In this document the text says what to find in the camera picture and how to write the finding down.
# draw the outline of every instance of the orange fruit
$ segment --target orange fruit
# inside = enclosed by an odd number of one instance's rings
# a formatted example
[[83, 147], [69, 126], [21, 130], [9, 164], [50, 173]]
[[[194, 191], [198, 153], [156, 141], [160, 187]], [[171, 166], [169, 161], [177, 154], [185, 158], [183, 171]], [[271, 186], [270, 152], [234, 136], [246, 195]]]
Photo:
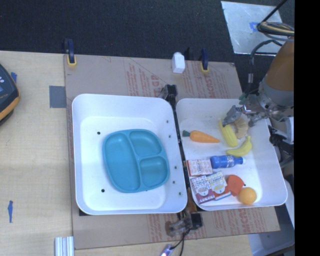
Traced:
[[251, 205], [257, 199], [256, 191], [251, 187], [244, 187], [240, 190], [239, 199], [245, 205]]

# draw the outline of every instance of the orange carrot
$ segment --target orange carrot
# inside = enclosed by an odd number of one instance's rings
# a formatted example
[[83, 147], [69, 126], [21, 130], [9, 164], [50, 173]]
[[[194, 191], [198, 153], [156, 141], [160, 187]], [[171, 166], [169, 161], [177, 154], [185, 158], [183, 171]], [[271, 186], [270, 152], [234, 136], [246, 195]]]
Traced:
[[220, 140], [217, 139], [216, 137], [213, 137], [199, 130], [193, 130], [191, 132], [183, 130], [182, 136], [190, 137], [190, 139], [195, 142], [202, 142], [202, 143], [219, 143], [220, 142]]

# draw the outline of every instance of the cardboard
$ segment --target cardboard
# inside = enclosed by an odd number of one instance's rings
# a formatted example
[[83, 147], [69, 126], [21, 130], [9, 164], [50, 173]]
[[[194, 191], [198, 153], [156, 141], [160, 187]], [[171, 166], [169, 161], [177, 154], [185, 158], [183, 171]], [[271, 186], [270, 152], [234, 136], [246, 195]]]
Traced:
[[[77, 65], [68, 66], [64, 56], [69, 168], [74, 247], [90, 249], [155, 242], [177, 241], [170, 237], [166, 223], [178, 221], [177, 214], [86, 215], [75, 196], [75, 167], [71, 105], [80, 94], [109, 94], [158, 97], [161, 89], [176, 85], [176, 100], [183, 98], [237, 99], [241, 87], [235, 66], [209, 62], [203, 74], [199, 61], [185, 61], [183, 73], [172, 72], [170, 59], [77, 55]], [[274, 207], [201, 211], [203, 226], [185, 239], [235, 236], [279, 231]]]

